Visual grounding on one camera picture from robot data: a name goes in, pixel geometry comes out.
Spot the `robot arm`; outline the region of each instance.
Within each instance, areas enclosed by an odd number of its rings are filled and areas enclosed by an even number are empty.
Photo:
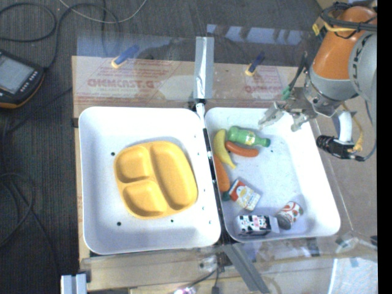
[[[331,12],[340,12],[331,18]],[[283,103],[277,102],[258,124],[262,129],[276,122],[286,111],[293,117],[292,131],[310,119],[323,115],[338,120],[339,138],[320,136],[317,145],[342,159],[363,160],[352,155],[351,116],[337,109],[351,98],[361,96],[371,105],[369,116],[377,136],[377,14],[366,7],[335,3],[322,12],[328,29],[311,64],[302,60],[298,75],[305,69],[303,87],[294,82],[285,89]]]

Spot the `banana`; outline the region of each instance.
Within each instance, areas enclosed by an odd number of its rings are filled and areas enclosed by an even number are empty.
[[[232,159],[230,158],[230,155],[225,148],[225,140],[226,130],[218,130],[213,140],[214,153],[218,156],[221,162],[228,164],[231,168],[235,168],[236,165],[233,163]]]

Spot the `green bottle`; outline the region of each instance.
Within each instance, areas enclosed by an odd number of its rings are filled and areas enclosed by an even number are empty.
[[[271,144],[269,138],[261,138],[251,130],[239,129],[236,126],[231,126],[228,130],[227,138],[230,141],[236,141],[237,143],[249,146],[262,145],[264,147],[269,147]]]

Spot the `carrot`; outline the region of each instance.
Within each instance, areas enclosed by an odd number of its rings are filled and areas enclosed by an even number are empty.
[[[245,148],[238,146],[230,140],[225,141],[225,148],[233,154],[237,154],[243,157],[255,157],[258,155],[257,148]]]
[[[225,167],[222,162],[219,160],[217,155],[214,156],[214,164],[215,164],[215,172],[216,179],[218,181],[218,189],[219,192],[227,192],[230,189],[230,180],[228,178]]]

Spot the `yellow divided tray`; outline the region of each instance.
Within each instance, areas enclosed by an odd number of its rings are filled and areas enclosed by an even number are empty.
[[[152,141],[123,149],[114,161],[115,178],[128,211],[154,219],[184,211],[197,199],[197,185],[182,149]]]

